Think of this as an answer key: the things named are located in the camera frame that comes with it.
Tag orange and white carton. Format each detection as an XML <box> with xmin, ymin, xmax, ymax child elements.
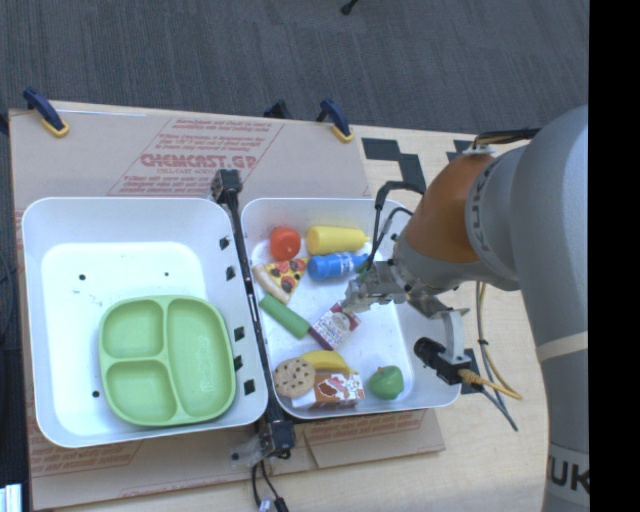
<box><xmin>290</xmin><ymin>371</ymin><xmax>367</xmax><ymax>411</ymax></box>

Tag white plastic tray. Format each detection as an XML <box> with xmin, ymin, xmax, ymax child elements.
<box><xmin>20</xmin><ymin>196</ymin><xmax>270</xmax><ymax>449</ymax></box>
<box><xmin>239</xmin><ymin>196</ymin><xmax>463</xmax><ymax>421</ymax></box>

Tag brown cardboard board red print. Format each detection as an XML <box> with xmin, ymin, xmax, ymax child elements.
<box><xmin>8</xmin><ymin>99</ymin><xmax>447</xmax><ymax>512</ymax></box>

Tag blue bottle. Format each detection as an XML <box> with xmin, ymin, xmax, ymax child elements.
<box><xmin>306</xmin><ymin>251</ymin><xmax>371</xmax><ymax>282</ymax></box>

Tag pizza slice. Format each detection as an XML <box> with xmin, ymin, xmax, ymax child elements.
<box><xmin>251</xmin><ymin>256</ymin><xmax>310</xmax><ymax>307</ymax></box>

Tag thin black and white rod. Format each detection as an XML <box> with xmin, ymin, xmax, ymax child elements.
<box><xmin>225</xmin><ymin>188</ymin><xmax>279</xmax><ymax>426</ymax></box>

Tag black block with thin wires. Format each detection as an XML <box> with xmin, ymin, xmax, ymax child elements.
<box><xmin>256</xmin><ymin>417</ymin><xmax>297</xmax><ymax>459</ymax></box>
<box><xmin>209</xmin><ymin>168</ymin><xmax>245</xmax><ymax>204</ymax></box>

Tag brown chocolate chip biscuit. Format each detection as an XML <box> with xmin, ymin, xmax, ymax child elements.
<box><xmin>272</xmin><ymin>356</ymin><xmax>317</xmax><ymax>399</ymax></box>

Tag black cylinder on white bracket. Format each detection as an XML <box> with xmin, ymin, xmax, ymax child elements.
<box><xmin>413</xmin><ymin>307</ymin><xmax>474</xmax><ymax>387</ymax></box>

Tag yellow bottle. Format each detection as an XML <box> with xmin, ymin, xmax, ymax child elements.
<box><xmin>305</xmin><ymin>225</ymin><xmax>373</xmax><ymax>257</ymax></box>

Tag yellow banana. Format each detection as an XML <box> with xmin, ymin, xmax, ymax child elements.
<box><xmin>298</xmin><ymin>349</ymin><xmax>359</xmax><ymax>377</ymax></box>

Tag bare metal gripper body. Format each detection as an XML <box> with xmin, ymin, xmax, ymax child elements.
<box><xmin>368</xmin><ymin>259</ymin><xmax>412</xmax><ymax>306</ymax></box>

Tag green cylinder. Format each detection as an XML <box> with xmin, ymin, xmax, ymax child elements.
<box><xmin>257</xmin><ymin>293</ymin><xmax>313</xmax><ymax>341</ymax></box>

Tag green apple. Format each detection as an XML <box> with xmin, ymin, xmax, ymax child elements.
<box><xmin>367</xmin><ymin>365</ymin><xmax>406</xmax><ymax>402</ymax></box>

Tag green divided plate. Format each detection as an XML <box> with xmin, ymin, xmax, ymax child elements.
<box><xmin>97</xmin><ymin>294</ymin><xmax>238</xmax><ymax>428</ymax></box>

